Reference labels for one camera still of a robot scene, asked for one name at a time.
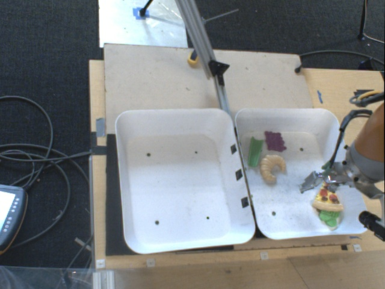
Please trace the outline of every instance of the white tray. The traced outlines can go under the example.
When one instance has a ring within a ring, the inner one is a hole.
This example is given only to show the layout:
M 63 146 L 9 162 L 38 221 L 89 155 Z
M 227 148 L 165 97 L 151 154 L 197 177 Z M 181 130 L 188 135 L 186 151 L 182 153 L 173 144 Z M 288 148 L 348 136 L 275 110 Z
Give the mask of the white tray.
M 126 111 L 115 130 L 124 236 L 133 251 L 224 246 L 253 237 L 229 115 L 218 109 Z
M 235 123 L 257 225 L 264 235 L 280 240 L 365 232 L 358 218 L 366 207 L 361 193 L 355 188 L 343 185 L 336 192 L 344 211 L 335 231 L 330 231 L 319 220 L 311 206 L 319 187 L 303 194 L 299 190 L 305 177 L 314 170 L 321 171 L 321 166 L 333 154 L 339 123 L 331 112 L 323 109 L 244 109 L 237 114 Z M 266 154 L 278 154 L 286 161 L 286 173 L 273 171 L 277 177 L 275 185 L 263 181 L 259 166 L 247 166 L 251 136 L 265 139 L 265 131 L 280 132 L 287 147 L 283 152 L 275 152 L 268 151 L 266 143 L 263 144 L 260 160 Z M 341 144 L 336 161 L 345 158 L 344 145 Z

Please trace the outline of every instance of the blue tape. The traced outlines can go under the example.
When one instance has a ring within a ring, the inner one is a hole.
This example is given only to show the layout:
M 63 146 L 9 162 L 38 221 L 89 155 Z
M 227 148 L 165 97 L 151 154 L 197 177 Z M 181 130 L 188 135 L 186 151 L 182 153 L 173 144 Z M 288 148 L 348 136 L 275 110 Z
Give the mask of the blue tape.
M 141 7 L 135 7 L 132 9 L 132 13 L 136 19 L 146 19 L 146 18 L 150 17 L 150 12 L 148 10 L 146 10 L 144 17 L 140 16 L 139 11 L 141 9 L 142 9 Z
M 317 90 L 317 94 L 318 94 L 319 102 L 320 102 L 321 104 L 323 104 L 324 102 L 323 102 L 322 97 L 321 97 L 321 96 L 322 96 L 321 92 Z

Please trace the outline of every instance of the wooden table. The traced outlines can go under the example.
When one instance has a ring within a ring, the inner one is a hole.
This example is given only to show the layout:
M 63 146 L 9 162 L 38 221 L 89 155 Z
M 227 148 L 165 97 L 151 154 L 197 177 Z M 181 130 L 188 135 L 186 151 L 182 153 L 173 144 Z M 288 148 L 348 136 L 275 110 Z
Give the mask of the wooden table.
M 104 63 L 91 60 L 89 67 L 91 131 L 95 132 L 96 119 L 105 117 Z M 353 91 L 383 90 L 379 72 L 303 69 L 302 73 L 306 77 L 314 108 L 332 111 L 339 121 L 354 108 L 347 101 Z M 320 103 L 318 92 L 323 103 Z M 354 140 L 364 122 L 363 119 L 351 122 L 345 136 L 347 143 Z M 97 145 L 105 146 L 106 137 L 98 137 Z M 385 277 L 378 266 L 385 264 L 385 243 L 370 231 L 356 237 L 329 236 L 282 241 L 254 239 L 235 246 L 232 251 L 106 256 L 106 156 L 93 155 L 91 168 L 94 262 L 100 269 L 133 269 L 115 274 L 119 288 L 384 286 Z M 370 212 L 381 214 L 377 200 L 365 198 L 365 203 Z M 358 244 L 362 252 L 355 252 L 354 244 Z M 341 245 L 347 246 L 347 250 L 343 250 Z

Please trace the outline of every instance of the dark floor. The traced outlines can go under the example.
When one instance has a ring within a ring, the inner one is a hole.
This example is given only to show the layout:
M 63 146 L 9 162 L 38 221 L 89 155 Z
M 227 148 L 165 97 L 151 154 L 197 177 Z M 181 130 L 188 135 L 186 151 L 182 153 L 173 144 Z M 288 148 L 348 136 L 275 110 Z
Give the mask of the dark floor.
M 357 39 L 363 0 L 196 0 L 204 18 L 234 8 L 240 12 L 207 24 L 213 47 L 251 51 L 304 52 L 340 49 L 384 59 L 384 45 Z M 366 33 L 384 39 L 384 0 L 369 0 Z M 66 154 L 89 151 L 88 60 L 103 58 L 98 42 L 98 0 L 0 0 L 0 96 L 19 95 L 46 109 L 54 148 Z M 356 69 L 362 57 L 318 55 L 306 67 Z M 47 145 L 45 118 L 23 102 L 0 102 L 0 145 Z M 88 158 L 79 160 L 88 170 Z M 0 162 L 0 184 L 27 173 Z M 88 185 L 71 165 L 69 210 L 42 238 L 0 256 L 6 266 L 66 267 L 79 250 L 76 237 L 90 236 Z M 49 226 L 66 200 L 64 179 L 47 170 L 29 192 L 26 219 L 15 243 Z M 83 253 L 74 267 L 86 265 Z

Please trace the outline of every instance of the device screen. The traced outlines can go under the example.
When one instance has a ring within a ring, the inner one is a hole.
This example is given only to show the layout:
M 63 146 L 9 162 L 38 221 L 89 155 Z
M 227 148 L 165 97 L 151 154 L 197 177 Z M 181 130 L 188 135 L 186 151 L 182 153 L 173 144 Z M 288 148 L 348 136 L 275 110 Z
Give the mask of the device screen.
M 4 225 L 5 219 L 7 218 L 8 212 L 13 203 L 15 194 L 6 193 L 0 191 L 0 228 Z

